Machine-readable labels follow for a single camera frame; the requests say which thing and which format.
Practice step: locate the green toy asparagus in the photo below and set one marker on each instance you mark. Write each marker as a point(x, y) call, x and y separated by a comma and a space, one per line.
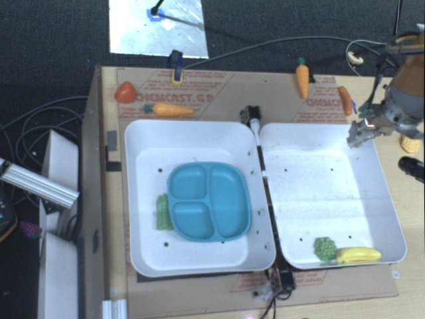
point(162, 213)

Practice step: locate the yellow banana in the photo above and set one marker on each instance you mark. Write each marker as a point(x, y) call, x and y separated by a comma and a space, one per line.
point(360, 255)

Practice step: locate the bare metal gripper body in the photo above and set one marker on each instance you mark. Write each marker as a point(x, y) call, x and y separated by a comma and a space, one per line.
point(386, 122)

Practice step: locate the thin black and white rod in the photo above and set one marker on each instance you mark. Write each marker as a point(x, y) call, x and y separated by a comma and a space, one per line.
point(264, 169)

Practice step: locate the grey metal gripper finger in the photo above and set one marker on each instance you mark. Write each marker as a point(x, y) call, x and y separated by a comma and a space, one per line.
point(365, 135)
point(352, 135)

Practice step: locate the white plastic tray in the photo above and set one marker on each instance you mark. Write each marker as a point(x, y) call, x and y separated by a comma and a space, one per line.
point(199, 135)
point(318, 191)

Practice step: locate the green toy grapes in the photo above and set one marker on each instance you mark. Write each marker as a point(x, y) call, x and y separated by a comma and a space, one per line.
point(324, 249)

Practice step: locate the yellow toy corn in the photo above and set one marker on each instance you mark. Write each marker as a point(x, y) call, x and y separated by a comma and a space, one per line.
point(410, 145)

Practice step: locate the purple toy grapes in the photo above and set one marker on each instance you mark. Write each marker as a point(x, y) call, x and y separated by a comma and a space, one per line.
point(30, 229)

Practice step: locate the orange sausage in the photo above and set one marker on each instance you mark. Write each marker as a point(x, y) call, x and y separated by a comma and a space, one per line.
point(346, 101)

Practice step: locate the blue divided plate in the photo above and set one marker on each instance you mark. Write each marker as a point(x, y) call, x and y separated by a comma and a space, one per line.
point(212, 208)

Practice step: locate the orange carrot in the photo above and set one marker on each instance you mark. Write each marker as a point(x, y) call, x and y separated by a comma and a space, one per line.
point(303, 78)
point(172, 109)

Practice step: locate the brown cardboard board red print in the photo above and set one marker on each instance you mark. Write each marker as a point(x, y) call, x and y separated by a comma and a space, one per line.
point(225, 88)

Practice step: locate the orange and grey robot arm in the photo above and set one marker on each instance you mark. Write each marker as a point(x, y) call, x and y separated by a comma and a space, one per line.
point(410, 75)

